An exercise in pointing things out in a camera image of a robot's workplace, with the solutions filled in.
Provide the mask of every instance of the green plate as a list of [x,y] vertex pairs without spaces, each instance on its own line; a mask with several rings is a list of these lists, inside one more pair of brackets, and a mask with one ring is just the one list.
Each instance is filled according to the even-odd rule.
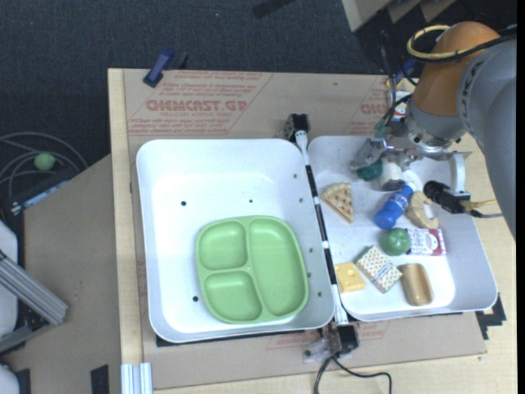
[[290,226],[278,218],[209,223],[197,236],[196,258],[204,301],[224,322],[287,318],[306,305],[303,255]]

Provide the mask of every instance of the dark floor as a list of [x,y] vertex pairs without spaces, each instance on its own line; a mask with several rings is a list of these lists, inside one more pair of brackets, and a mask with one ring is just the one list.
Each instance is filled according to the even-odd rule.
[[[427,24],[419,8],[395,25],[379,11],[352,33],[341,0],[0,0],[0,11],[0,139],[47,133],[88,164],[110,150],[109,67],[150,68],[171,46],[195,70],[381,74],[380,39],[396,64]],[[459,0],[432,23],[465,20],[500,30],[517,23],[517,0]],[[21,153],[0,142],[0,172]]]

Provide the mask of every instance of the blue bottle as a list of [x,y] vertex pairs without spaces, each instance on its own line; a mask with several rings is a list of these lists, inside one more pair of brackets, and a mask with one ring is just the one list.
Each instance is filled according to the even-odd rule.
[[391,229],[394,227],[399,216],[409,206],[410,196],[414,191],[414,185],[412,183],[405,184],[401,189],[392,194],[386,201],[383,208],[376,213],[374,222],[381,229]]

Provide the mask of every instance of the blue clamp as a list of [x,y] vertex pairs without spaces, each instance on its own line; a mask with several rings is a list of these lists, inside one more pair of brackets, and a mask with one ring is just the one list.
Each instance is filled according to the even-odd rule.
[[146,77],[144,77],[143,82],[152,88],[156,87],[158,82],[163,78],[162,71],[167,69],[173,63],[174,59],[175,50],[172,48],[164,48],[158,55],[155,66],[153,66]]

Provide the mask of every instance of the blue object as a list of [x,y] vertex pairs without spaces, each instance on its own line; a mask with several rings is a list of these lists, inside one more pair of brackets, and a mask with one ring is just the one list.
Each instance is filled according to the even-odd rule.
[[399,216],[409,206],[410,196],[413,193],[413,187],[409,184],[401,187],[401,190],[392,194],[386,201],[383,209],[376,213],[374,216],[374,222],[381,229],[392,229]]
[[157,86],[158,82],[163,78],[162,71],[167,69],[175,58],[175,50],[172,48],[164,48],[161,53],[158,55],[155,66],[149,71],[149,73],[144,77],[143,82],[154,88]]

